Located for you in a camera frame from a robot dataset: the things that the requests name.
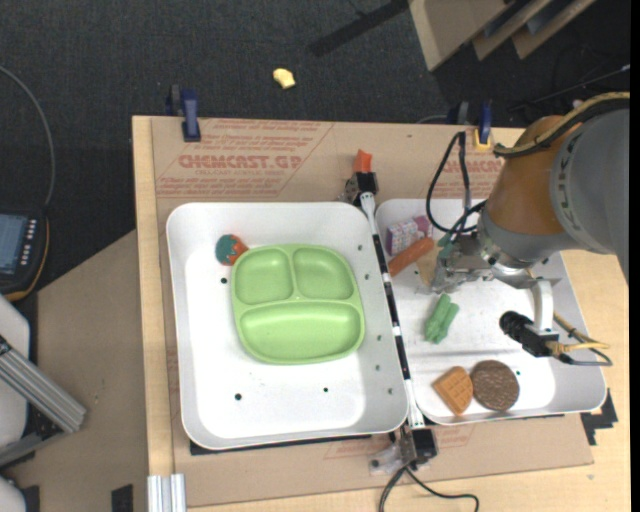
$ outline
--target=orange carrot toy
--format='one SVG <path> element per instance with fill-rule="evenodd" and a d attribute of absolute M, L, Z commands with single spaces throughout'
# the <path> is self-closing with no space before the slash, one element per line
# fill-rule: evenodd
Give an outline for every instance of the orange carrot toy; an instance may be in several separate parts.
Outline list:
<path fill-rule="evenodd" d="M 409 265 L 415 263 L 420 256 L 427 254 L 434 246 L 435 242 L 429 237 L 414 242 L 389 262 L 389 275 L 393 277 L 399 274 Z"/>

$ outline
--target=display screen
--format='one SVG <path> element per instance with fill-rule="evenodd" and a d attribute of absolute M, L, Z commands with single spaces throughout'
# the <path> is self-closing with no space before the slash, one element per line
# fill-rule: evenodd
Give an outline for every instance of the display screen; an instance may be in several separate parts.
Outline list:
<path fill-rule="evenodd" d="M 24 215 L 0 213 L 0 274 L 15 273 L 28 220 Z"/>

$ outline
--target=chocolate cookie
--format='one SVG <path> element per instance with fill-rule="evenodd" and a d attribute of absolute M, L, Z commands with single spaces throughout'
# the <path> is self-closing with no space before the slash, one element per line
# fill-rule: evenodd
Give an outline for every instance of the chocolate cookie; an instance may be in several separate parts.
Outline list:
<path fill-rule="evenodd" d="M 500 361 L 482 361 L 471 371 L 473 397 L 487 409 L 506 411 L 520 394 L 520 385 L 511 368 Z"/>

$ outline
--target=green toy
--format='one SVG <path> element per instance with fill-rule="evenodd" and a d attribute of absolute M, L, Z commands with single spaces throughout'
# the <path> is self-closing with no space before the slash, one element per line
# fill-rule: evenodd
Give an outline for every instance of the green toy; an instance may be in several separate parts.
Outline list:
<path fill-rule="evenodd" d="M 438 299 L 436 308 L 425 324 L 425 340 L 440 343 L 445 339 L 449 333 L 449 326 L 458 314 L 458 311 L 460 311 L 460 306 L 451 302 L 449 295 L 446 293 L 443 294 L 440 299 Z"/>
<path fill-rule="evenodd" d="M 231 300 L 240 342 L 266 363 L 333 361 L 355 352 L 364 340 L 355 275 L 329 247 L 251 249 L 231 270 Z"/>

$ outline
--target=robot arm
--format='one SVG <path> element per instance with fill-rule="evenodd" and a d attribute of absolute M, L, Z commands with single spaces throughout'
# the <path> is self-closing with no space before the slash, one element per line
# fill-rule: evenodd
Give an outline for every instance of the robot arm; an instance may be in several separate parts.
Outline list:
<path fill-rule="evenodd" d="M 513 148 L 496 148 L 506 163 L 477 228 L 445 237 L 432 290 L 452 292 L 478 278 L 529 289 L 534 320 L 508 312 L 501 327 L 533 355 L 548 356 L 548 342 L 558 339 L 551 283 L 531 267 L 557 251 L 585 249 L 615 254 L 628 283 L 629 98 L 597 96 L 534 123 Z"/>

